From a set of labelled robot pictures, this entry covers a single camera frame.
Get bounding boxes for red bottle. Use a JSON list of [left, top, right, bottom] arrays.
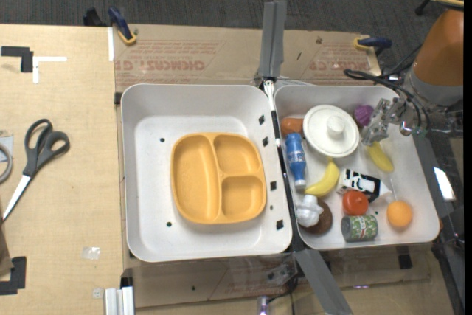
[[341, 190, 370, 216]]

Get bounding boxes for white round lid with knob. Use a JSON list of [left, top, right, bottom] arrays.
[[302, 104, 361, 159]]

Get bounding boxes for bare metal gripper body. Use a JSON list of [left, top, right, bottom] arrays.
[[371, 96, 409, 127]]

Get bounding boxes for green can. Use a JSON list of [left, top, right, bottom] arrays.
[[340, 214, 379, 243]]

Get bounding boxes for orange sausage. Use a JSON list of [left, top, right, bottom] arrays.
[[280, 117, 305, 137]]

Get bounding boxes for black and white carton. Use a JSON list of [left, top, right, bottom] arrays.
[[336, 168, 392, 203]]

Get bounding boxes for orange ball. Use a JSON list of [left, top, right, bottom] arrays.
[[386, 200, 413, 228]]

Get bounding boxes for brown doughnut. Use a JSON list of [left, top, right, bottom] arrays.
[[301, 199, 333, 235]]

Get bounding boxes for grey handled scissors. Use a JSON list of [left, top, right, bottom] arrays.
[[1, 118, 71, 222]]

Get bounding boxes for white lumpy toy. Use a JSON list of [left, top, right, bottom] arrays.
[[296, 194, 325, 228]]

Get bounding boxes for yellow banana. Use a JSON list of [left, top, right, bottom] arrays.
[[304, 157, 340, 198], [367, 140, 395, 173]]

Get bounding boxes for purple grapes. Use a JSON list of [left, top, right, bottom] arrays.
[[353, 104, 375, 128]]

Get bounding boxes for orange divided plate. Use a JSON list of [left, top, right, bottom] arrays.
[[170, 132, 268, 225]]

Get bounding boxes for white plastic tray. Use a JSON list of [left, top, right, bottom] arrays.
[[120, 83, 294, 263], [274, 84, 441, 252]]

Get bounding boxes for brown cardboard board red print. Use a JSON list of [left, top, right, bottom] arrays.
[[112, 24, 433, 309]]

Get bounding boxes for grey tape roll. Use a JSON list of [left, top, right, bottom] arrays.
[[0, 141, 14, 184]]

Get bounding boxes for blue bottle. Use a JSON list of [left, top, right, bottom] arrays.
[[284, 132, 308, 190]]

